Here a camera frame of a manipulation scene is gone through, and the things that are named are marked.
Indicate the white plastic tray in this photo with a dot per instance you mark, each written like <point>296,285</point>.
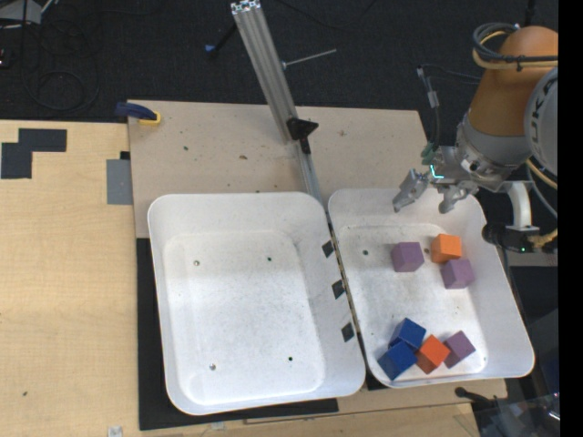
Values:
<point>410,298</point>
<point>246,298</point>

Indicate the blue cube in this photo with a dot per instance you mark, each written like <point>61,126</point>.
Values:
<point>396,360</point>
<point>408,333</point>

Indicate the black cylinder on white bracket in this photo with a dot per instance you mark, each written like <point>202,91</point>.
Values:
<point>514,230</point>

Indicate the orange cube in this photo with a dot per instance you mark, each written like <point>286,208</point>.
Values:
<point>432,354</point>
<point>446,247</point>

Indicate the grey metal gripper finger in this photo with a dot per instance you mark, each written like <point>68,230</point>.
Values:
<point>451,198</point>
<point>410,194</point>

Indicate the pale wood board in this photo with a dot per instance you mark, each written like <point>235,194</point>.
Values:
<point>228,157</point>

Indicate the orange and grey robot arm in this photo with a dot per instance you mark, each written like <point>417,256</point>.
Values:
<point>505,103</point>

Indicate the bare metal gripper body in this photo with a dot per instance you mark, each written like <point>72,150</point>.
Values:
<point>460,171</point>

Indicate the purple cube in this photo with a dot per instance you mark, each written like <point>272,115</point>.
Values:
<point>457,273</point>
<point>406,257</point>
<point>459,348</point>

